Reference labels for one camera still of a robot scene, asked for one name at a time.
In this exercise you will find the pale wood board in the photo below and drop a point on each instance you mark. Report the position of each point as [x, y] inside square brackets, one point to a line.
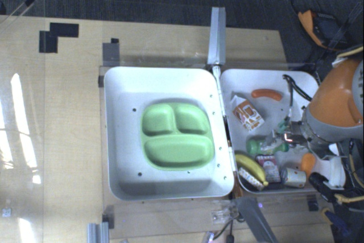
[159, 45]

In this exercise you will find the white plastic tray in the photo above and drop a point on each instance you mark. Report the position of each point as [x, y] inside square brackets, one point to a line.
[125, 133]
[270, 116]

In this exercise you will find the green bottle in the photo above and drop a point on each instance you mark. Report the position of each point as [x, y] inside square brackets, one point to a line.
[254, 146]

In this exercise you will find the white patterned packet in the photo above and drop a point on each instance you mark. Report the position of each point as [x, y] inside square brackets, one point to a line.
[250, 178]

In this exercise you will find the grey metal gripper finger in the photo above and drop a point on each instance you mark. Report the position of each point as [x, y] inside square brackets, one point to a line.
[285, 141]
[272, 140]

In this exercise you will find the orange sausage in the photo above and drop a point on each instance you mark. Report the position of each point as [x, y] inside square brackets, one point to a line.
[266, 94]

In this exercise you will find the orange and white carton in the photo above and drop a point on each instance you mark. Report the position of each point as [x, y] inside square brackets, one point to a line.
[247, 115]

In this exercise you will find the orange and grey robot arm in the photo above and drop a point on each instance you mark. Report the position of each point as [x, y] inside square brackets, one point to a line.
[332, 99]

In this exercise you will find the green divided plate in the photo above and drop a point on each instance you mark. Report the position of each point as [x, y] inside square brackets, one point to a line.
[176, 148]

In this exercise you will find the black cylinder on white bracket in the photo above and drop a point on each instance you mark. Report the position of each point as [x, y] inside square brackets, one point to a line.
[327, 176]

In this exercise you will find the dark pink packet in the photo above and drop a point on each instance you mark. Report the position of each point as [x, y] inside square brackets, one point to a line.
[269, 168]

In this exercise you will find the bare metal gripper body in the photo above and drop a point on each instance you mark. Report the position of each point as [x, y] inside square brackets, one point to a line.
[297, 133]

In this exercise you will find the white can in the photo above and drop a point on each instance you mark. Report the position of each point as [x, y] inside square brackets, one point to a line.
[294, 177]

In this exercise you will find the yellow banana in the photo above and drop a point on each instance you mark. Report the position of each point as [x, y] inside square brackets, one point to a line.
[250, 165]

